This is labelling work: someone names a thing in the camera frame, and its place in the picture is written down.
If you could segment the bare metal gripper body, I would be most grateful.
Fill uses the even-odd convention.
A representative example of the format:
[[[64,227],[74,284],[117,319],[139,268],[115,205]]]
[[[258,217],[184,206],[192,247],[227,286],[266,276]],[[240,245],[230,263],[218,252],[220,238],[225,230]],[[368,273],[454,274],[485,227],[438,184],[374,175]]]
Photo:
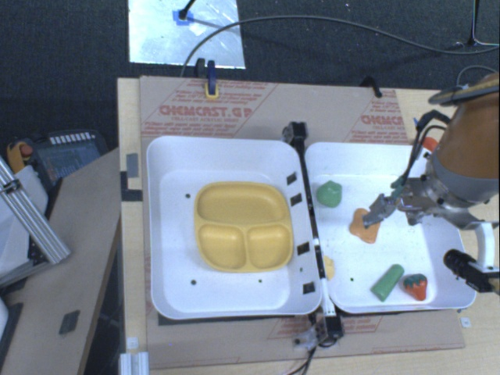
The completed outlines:
[[[474,230],[483,220],[469,211],[472,205],[451,193],[439,180],[412,177],[406,181],[396,208],[405,213],[407,208],[420,207],[425,210],[425,217],[441,218],[460,230]]]

